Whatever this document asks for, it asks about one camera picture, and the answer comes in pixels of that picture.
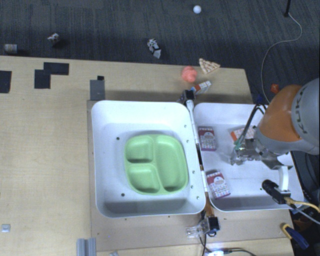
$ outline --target gray floor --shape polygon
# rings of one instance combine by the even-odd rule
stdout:
[[[194,14],[194,4],[202,7]],[[269,46],[296,38],[300,29],[284,17],[287,0],[1,0],[0,44],[19,55],[120,62],[198,65],[204,58],[246,71],[253,100],[261,94],[261,64]],[[305,84],[319,77],[320,0],[293,0],[290,13],[302,25],[299,40],[274,47],[263,79],[270,85]],[[63,39],[51,47],[47,37]],[[147,40],[162,47],[154,58]]]

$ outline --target table surface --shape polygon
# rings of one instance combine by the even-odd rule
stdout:
[[[35,70],[42,70],[44,62],[69,63],[69,75],[51,75],[51,89],[34,89]],[[195,68],[196,82],[212,83],[198,102],[252,103],[243,69],[220,68],[204,75],[200,67]],[[10,232],[0,233],[0,255],[71,256],[76,254],[77,239],[91,237],[90,80],[104,76],[106,99],[110,100],[176,101],[191,87],[181,79],[182,69],[177,65],[0,56],[0,71],[12,71],[10,92],[0,94],[0,224],[11,225]],[[208,240],[209,248],[241,247],[259,256],[293,255],[290,241],[279,228],[281,223],[292,225],[288,210],[215,213],[221,231]],[[194,221],[197,216],[188,218]],[[134,222],[137,234],[151,232],[148,217],[128,221]],[[172,227],[174,237],[175,232],[183,231],[180,216],[156,221],[158,230],[153,232]],[[166,234],[161,236],[161,247],[147,248],[154,245],[145,241],[146,248],[130,249],[132,237],[117,233],[116,226],[114,232],[117,248],[122,248],[120,256],[202,253],[197,240],[178,245],[179,241],[168,243]]]

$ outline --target red object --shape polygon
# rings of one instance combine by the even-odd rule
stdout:
[[[186,66],[181,73],[182,79],[189,83],[193,83],[194,81],[196,81],[197,75],[198,72],[192,66]]]
[[[279,90],[279,85],[276,83],[271,84],[271,92],[273,92],[274,94],[277,94],[280,90]]]

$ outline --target white cable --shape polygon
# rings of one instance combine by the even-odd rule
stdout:
[[[295,210],[299,213],[301,213],[302,215],[306,216],[308,219],[312,220],[313,222],[317,223],[318,225],[320,225],[320,222],[317,221],[316,219],[312,218],[311,216],[309,216],[308,214],[306,214],[305,212],[303,212],[302,210],[295,208]]]
[[[266,95],[266,93],[265,93],[264,81],[263,81],[263,77],[262,77],[262,75],[263,75],[263,70],[264,70],[264,64],[265,64],[265,60],[266,60],[266,58],[267,58],[267,55],[268,55],[269,51],[270,51],[274,46],[276,46],[276,45],[278,45],[278,44],[280,44],[280,43],[288,43],[288,42],[297,41],[297,40],[301,37],[301,35],[302,35],[302,26],[291,16],[290,13],[288,13],[288,15],[290,16],[290,18],[291,18],[295,23],[298,24],[298,26],[299,26],[299,28],[300,28],[300,35],[299,35],[297,38],[295,38],[295,39],[282,40],[282,41],[276,42],[275,44],[273,44],[273,45],[271,45],[271,46],[269,47],[269,49],[266,51],[266,53],[265,53],[265,55],[264,55],[264,58],[263,58],[263,61],[262,61],[262,66],[261,66],[261,87],[262,87],[262,92],[263,92],[264,98],[266,99],[266,101],[267,101],[269,104],[270,104],[270,101],[268,100],[267,95]]]

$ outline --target blue handle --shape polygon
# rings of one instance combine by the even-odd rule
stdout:
[[[285,228],[285,230],[298,243],[298,245],[301,247],[302,250],[305,250],[309,247],[309,244],[306,241],[306,239],[301,234],[299,234],[297,231],[295,231],[294,229],[292,229],[291,227],[288,227],[288,226]]]

